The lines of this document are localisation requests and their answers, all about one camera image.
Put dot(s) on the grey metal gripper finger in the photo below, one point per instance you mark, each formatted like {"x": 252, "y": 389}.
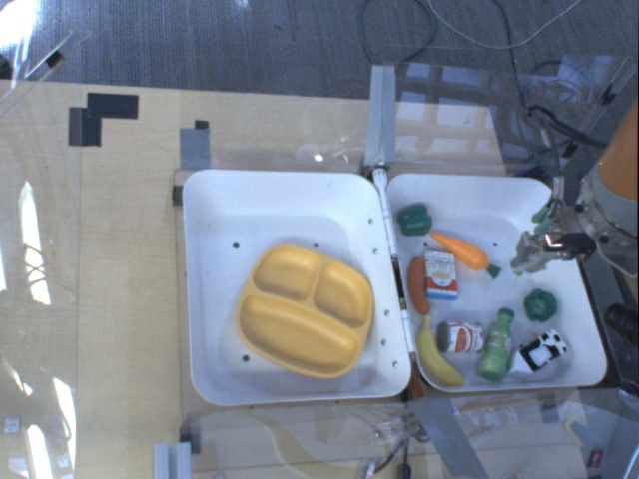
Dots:
{"x": 532, "y": 241}
{"x": 521, "y": 263}

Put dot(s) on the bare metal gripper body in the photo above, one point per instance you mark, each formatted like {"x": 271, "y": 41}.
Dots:
{"x": 574, "y": 245}

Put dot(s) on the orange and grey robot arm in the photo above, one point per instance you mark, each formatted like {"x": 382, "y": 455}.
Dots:
{"x": 620, "y": 157}

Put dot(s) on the green toy broccoli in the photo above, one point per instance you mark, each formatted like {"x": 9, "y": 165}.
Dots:
{"x": 540, "y": 306}

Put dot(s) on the orange toy carrot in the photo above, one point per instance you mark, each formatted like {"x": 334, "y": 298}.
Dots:
{"x": 461, "y": 251}

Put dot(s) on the white plastic tray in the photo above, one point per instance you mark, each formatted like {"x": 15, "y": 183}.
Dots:
{"x": 224, "y": 207}
{"x": 479, "y": 202}

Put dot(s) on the red and white toy carton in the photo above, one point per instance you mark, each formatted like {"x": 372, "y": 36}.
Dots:
{"x": 441, "y": 277}

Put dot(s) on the black and white toy carton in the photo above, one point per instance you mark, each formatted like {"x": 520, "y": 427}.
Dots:
{"x": 541, "y": 351}

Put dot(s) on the green toy bottle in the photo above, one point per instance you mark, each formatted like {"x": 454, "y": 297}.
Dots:
{"x": 496, "y": 352}

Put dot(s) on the small red and white can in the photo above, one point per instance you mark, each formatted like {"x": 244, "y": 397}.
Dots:
{"x": 461, "y": 337}

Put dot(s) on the orange toy sausage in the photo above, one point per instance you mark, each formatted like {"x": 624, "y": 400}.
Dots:
{"x": 417, "y": 287}

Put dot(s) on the dark green toy pepper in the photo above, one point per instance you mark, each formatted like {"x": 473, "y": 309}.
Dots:
{"x": 414, "y": 220}

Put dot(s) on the yellow banana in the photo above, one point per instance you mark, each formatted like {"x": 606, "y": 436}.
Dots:
{"x": 433, "y": 359}

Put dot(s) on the yellow divided plate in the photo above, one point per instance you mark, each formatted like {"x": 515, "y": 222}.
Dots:
{"x": 299, "y": 327}

